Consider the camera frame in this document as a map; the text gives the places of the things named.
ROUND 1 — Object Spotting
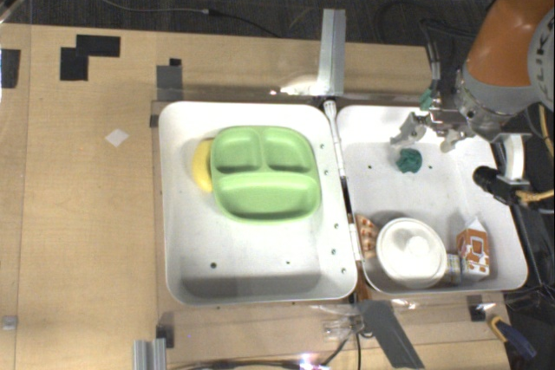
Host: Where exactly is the white plastic tray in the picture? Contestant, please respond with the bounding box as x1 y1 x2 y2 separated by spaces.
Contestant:
157 100 359 307
336 104 530 296

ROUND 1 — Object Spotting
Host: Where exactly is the white bowl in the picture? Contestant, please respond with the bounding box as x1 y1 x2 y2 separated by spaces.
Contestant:
375 217 449 290

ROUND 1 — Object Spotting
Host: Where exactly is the green divided plate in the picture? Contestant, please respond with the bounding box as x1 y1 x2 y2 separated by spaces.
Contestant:
209 125 323 226

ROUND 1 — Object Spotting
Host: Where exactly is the pizza slice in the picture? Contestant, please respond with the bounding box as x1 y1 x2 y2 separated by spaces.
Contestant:
355 213 379 261

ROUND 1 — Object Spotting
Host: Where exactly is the yellow banana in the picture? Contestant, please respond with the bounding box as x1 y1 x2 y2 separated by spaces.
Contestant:
191 138 215 193

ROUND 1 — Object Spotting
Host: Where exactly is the green broccoli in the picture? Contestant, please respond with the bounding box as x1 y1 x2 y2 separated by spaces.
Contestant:
395 147 423 175

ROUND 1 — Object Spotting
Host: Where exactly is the small pale can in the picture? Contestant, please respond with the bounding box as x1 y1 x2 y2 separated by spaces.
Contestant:
443 253 467 287

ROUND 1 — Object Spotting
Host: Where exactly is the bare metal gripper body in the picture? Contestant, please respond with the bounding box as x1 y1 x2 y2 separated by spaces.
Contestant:
428 89 518 141

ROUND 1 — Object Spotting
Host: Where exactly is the black cylinder on white bracket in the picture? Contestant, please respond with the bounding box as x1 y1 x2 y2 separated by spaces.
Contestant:
472 133 532 205

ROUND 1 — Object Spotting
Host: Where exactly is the orange and white carton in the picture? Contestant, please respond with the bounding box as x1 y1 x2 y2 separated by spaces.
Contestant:
455 217 492 276

